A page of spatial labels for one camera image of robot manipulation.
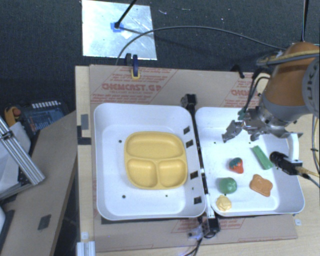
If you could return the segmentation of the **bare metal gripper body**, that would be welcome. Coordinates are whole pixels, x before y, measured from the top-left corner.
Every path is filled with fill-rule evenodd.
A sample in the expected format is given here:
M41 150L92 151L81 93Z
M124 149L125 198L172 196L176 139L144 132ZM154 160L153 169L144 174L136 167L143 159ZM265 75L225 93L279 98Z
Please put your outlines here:
M280 120L264 107L257 106L256 108L248 109L242 121L242 128L249 135L255 129L265 129L266 134L274 135L277 138L287 138L291 134L286 130L290 122Z

